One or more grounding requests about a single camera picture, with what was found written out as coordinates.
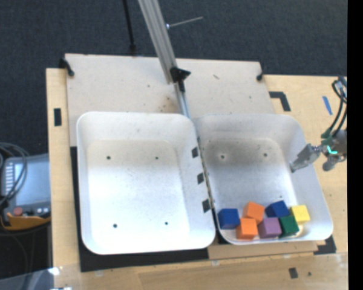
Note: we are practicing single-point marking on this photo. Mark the yellow cube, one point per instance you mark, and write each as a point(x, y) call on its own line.
point(300, 214)

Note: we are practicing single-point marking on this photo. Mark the pale flat board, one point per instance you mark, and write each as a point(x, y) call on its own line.
point(115, 83)

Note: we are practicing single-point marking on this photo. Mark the green cube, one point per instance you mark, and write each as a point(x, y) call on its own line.
point(289, 226)

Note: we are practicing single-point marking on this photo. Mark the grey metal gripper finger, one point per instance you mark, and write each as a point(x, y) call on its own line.
point(304, 159)
point(329, 164)

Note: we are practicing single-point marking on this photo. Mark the orange cube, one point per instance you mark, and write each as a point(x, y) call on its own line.
point(247, 229)
point(254, 211)

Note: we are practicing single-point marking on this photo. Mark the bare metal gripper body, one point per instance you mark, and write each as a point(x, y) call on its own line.
point(340, 140)

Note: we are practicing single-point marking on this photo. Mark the blue cube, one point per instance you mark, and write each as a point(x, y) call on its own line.
point(277, 208)
point(229, 218)

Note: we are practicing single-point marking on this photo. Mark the purple cube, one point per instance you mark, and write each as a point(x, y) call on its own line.
point(269, 227)

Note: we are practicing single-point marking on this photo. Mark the white plastic tray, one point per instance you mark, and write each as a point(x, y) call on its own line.
point(139, 186)
point(251, 177)

